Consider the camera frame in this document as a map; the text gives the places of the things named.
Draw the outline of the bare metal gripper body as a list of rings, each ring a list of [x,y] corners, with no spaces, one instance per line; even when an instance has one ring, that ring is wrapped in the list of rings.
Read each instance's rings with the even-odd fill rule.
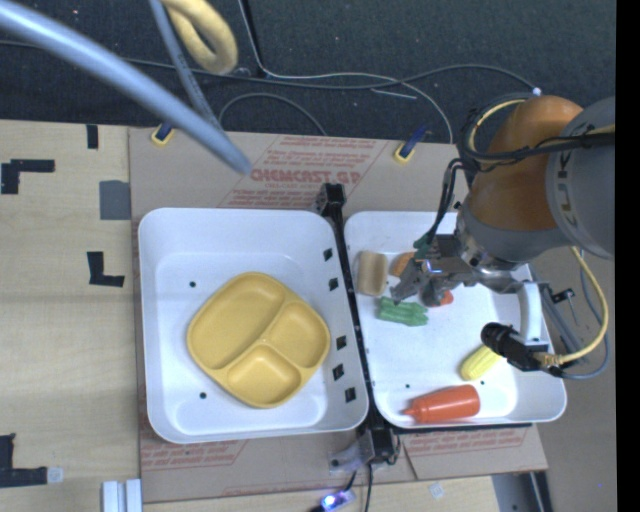
[[[411,262],[411,286],[425,291],[430,286],[440,293],[459,285],[483,285],[499,294],[516,293],[523,286],[514,272],[522,262],[492,255],[471,235],[439,234],[430,242],[417,241]]]

